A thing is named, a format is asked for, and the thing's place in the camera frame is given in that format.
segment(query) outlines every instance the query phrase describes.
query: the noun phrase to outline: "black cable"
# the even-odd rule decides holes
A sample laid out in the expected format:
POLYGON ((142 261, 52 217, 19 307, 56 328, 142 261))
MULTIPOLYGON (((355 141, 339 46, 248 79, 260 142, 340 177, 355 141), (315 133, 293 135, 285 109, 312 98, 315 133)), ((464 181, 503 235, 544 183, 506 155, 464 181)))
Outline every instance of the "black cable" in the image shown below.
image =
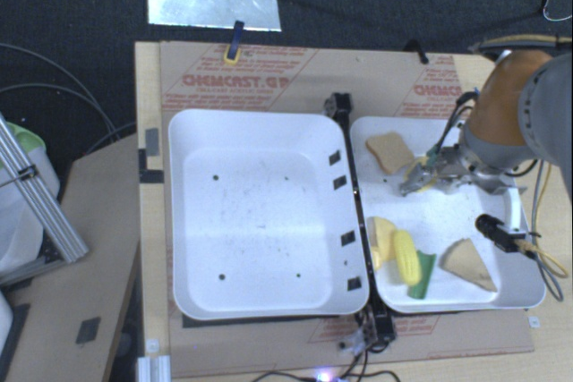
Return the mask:
POLYGON ((48 84, 48 83, 23 83, 20 85, 12 85, 12 86, 8 86, 6 88, 2 88, 2 89, 0 89, 0 94, 4 94, 4 93, 9 92, 9 91, 15 91, 18 89, 30 89, 30 88, 52 89, 54 91, 62 91, 62 92, 66 92, 68 94, 72 94, 72 95, 76 96, 77 98, 83 100, 86 104, 91 106, 94 110, 96 110, 99 113, 99 115, 103 118, 107 129, 110 132, 112 131, 111 127, 114 126, 114 124, 111 122, 109 117, 106 115, 106 113, 101 109, 101 107, 97 103, 93 102, 89 98, 86 98, 85 96, 83 96, 79 92, 74 91, 73 89, 66 88, 64 86, 52 85, 52 84, 48 84))
POLYGON ((348 367, 348 369, 346 371, 344 371, 340 376, 338 376, 338 378, 342 378, 342 379, 347 378, 348 375, 352 372, 352 369, 354 369, 356 367, 356 365, 358 364, 358 361, 360 360, 361 356, 362 356, 361 353, 356 355, 354 360, 352 361, 352 363, 350 363, 350 366, 348 367))
POLYGON ((115 129, 112 132, 109 132, 107 135, 105 135, 104 137, 102 137, 101 139, 99 139, 96 143, 94 143, 91 147, 89 147, 86 150, 86 155, 88 155, 89 153, 91 153, 93 150, 95 150, 97 147, 99 147, 102 143, 104 143, 106 140, 110 139, 111 137, 115 136, 116 134, 118 134, 119 132, 131 128, 135 126, 135 123, 128 123, 128 124, 124 124, 123 126, 118 127, 117 129, 115 129))
POLYGON ((440 151, 441 151, 441 146, 444 143, 444 140, 446 139, 446 137, 448 136, 449 131, 451 130, 452 127, 454 127, 456 118, 458 116, 460 116, 463 111, 466 109, 465 107, 463 107, 460 110, 460 107, 463 106, 464 104, 466 104, 467 102, 469 102, 470 100, 476 100, 477 99, 477 92, 475 91, 468 91, 465 92, 464 94, 462 94, 458 100, 456 101, 456 106, 454 107, 453 111, 451 112, 451 115, 449 116, 448 122, 446 123, 446 127, 444 128, 444 132, 442 133, 440 139, 438 140, 438 142, 436 143, 436 145, 433 147, 434 149, 434 154, 437 156, 440 151))
POLYGON ((356 380, 356 382, 360 382, 363 378, 374 378, 376 376, 391 376, 392 378, 394 378, 395 382, 401 382, 400 378, 398 377, 398 374, 396 374, 394 371, 390 371, 387 369, 366 374, 366 366, 368 364, 368 353, 381 353, 384 350, 386 350, 387 347, 388 347, 388 344, 384 345, 382 350, 378 351, 378 352, 373 352, 372 350, 366 351, 366 353, 364 355, 364 365, 363 365, 363 368, 362 368, 362 371, 360 372, 360 374, 348 372, 346 374, 346 377, 347 378, 358 378, 356 380))
MULTIPOLYGON (((360 377, 360 374, 348 374, 348 376, 351 378, 358 378, 360 377)), ((389 371, 389 370, 376 371, 364 374, 362 378, 375 378, 376 376, 391 376, 392 378, 394 378, 396 382, 402 382, 398 377, 398 374, 396 374, 394 371, 389 371)))
POLYGON ((356 380, 356 382, 360 382, 362 380, 362 378, 364 377, 364 374, 366 373, 366 367, 368 366, 368 351, 364 352, 364 363, 362 366, 362 371, 360 372, 360 376, 358 376, 358 379, 356 380))
MULTIPOLYGON (((55 67, 58 71, 60 71, 61 73, 63 73, 65 76, 67 76, 68 78, 70 78, 74 83, 76 83, 82 90, 83 92, 86 93, 86 95, 88 96, 89 100, 91 102, 93 102, 93 104, 96 106, 97 109, 102 110, 101 105, 99 104, 99 102, 96 100, 95 96, 90 92, 89 89, 87 89, 83 83, 81 83, 80 79, 78 79, 75 75, 73 75, 70 71, 66 70, 64 67, 62 67, 60 64, 58 64, 55 61, 52 61, 51 59, 41 55, 40 53, 36 53, 34 51, 31 51, 27 48, 22 48, 22 47, 17 47, 16 45, 10 45, 8 43, 0 43, 0 47, 2 48, 6 48, 6 49, 10 49, 12 51, 17 51, 19 53, 23 53, 25 55, 30 55, 33 56, 37 59, 39 59, 40 61, 44 61, 47 64, 50 64, 52 67, 55 67)), ((108 125, 108 130, 112 131, 115 129, 115 126, 113 123, 111 123, 111 121, 109 122, 108 125)))
POLYGON ((456 121, 459 119, 459 117, 464 113, 467 112, 468 110, 474 110, 474 108, 472 106, 464 106, 456 115, 456 121))
POLYGON ((376 348, 376 345, 374 345, 373 347, 370 348, 370 350, 368 352, 370 353, 382 353, 384 352, 386 349, 388 349, 389 344, 385 343, 380 349, 376 348))
POLYGON ((535 165, 537 164, 538 160, 534 159, 531 164, 527 167, 526 170, 522 171, 522 172, 517 172, 515 174, 511 173, 511 172, 506 172, 505 175, 507 177, 523 177, 524 175, 529 174, 531 171, 534 170, 535 165))
POLYGON ((294 376, 293 374, 288 374, 287 372, 280 372, 280 371, 269 371, 265 372, 262 376, 258 376, 257 378, 253 379, 251 382, 259 382, 268 376, 279 376, 282 378, 290 378, 293 380, 300 380, 301 382, 316 382, 315 378, 299 378, 298 376, 294 376))

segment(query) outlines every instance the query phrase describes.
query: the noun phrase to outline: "plastic food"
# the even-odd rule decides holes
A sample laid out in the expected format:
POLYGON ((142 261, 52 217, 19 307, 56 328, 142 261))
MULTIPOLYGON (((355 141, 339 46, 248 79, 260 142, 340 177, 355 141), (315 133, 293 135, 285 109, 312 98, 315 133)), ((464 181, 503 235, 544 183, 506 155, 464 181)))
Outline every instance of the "plastic food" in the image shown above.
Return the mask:
POLYGON ((404 283, 409 286, 419 283, 422 280, 422 269, 414 241, 408 231, 400 229, 394 233, 394 251, 398 272, 404 283))
POLYGON ((375 216, 374 219, 374 232, 376 233, 376 245, 379 250, 380 263, 390 261, 396 257, 394 252, 394 242, 392 237, 397 228, 394 224, 386 218, 375 216))

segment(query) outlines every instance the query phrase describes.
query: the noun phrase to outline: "black clamp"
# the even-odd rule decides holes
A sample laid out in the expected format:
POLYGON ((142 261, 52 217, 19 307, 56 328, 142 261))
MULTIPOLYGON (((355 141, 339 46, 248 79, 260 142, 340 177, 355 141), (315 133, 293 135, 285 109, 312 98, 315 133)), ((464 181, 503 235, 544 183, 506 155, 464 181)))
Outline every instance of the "black clamp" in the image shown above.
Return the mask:
POLYGON ((36 175, 38 175, 38 169, 36 168, 36 165, 33 164, 31 166, 23 168, 21 171, 18 171, 18 176, 16 178, 8 180, 7 182, 4 183, 0 183, 0 188, 9 185, 10 183, 17 182, 18 180, 22 180, 24 182, 25 180, 34 178, 36 175))
POLYGON ((335 92, 324 101, 324 114, 328 118, 335 118, 340 113, 350 115, 352 112, 352 98, 349 93, 335 92))
POLYGON ((227 46, 225 50, 225 56, 223 61, 225 64, 235 65, 241 57, 241 49, 239 48, 239 43, 241 42, 241 36, 243 35, 244 22, 235 21, 235 26, 233 27, 233 39, 231 44, 227 46))
MULTIPOLYGON (((517 251, 522 251, 516 244, 519 239, 525 239, 526 235, 523 233, 511 234, 504 231, 503 222, 491 215, 480 215, 475 220, 475 228, 482 233, 487 239, 492 241, 495 246, 505 251, 506 253, 515 253, 517 251)), ((529 258, 533 258, 533 253, 525 253, 529 258)))
POLYGON ((423 51, 422 45, 415 38, 408 40, 408 43, 406 43, 402 51, 415 51, 420 56, 420 62, 424 65, 430 62, 430 59, 428 59, 428 56, 423 51))

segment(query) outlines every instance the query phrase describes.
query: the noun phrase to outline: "cardboard sheet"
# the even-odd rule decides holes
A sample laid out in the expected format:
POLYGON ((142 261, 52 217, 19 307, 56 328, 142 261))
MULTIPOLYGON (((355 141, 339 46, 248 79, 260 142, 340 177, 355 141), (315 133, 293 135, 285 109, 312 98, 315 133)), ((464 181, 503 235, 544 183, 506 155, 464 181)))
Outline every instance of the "cardboard sheet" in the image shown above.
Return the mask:
MULTIPOLYGON (((333 92, 350 92, 351 120, 365 115, 447 118, 461 95, 454 57, 296 47, 243 46, 236 66, 223 64, 226 45, 160 45, 163 151, 167 125, 185 108, 320 113, 333 92)), ((167 247, 171 244, 169 164, 165 161, 167 247)), ((167 249, 172 296, 172 251, 167 249)), ((513 352, 534 347, 522 310, 488 310, 394 321, 398 339, 373 362, 431 360, 513 352)), ((338 343, 356 329, 354 317, 313 318, 188 327, 169 301, 174 378, 264 370, 346 366, 338 343)))

